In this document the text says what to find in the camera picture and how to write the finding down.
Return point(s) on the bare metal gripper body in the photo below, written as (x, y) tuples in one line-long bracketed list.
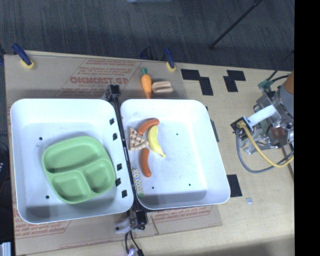
[(267, 100)]

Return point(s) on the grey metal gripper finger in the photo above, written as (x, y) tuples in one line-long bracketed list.
[(248, 147), (266, 143)]

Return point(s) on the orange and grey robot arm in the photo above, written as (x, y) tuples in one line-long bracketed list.
[(288, 95)]

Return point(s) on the small white square piece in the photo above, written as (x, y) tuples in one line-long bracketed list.
[(249, 200)]

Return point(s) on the white plastic tray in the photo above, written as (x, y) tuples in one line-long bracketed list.
[(187, 155), (32, 175)]

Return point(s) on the yellow banana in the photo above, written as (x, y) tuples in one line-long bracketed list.
[(153, 140)]

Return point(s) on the orange sausage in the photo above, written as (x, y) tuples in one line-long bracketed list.
[(148, 124), (145, 162)]

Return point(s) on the hot dog in bun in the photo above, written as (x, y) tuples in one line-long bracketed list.
[(162, 87)]

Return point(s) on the slice of pizza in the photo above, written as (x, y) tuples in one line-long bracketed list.
[(136, 142)]

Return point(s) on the white patterned packet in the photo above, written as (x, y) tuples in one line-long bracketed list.
[(138, 182)]

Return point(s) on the orange carrot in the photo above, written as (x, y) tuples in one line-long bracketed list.
[(146, 83)]

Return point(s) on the thin black and white rod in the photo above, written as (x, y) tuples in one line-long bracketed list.
[(124, 147)]

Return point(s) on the green divided plate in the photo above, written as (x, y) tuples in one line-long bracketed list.
[(75, 160)]

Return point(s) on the brown cardboard board red print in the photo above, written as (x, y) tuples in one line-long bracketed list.
[(75, 75)]

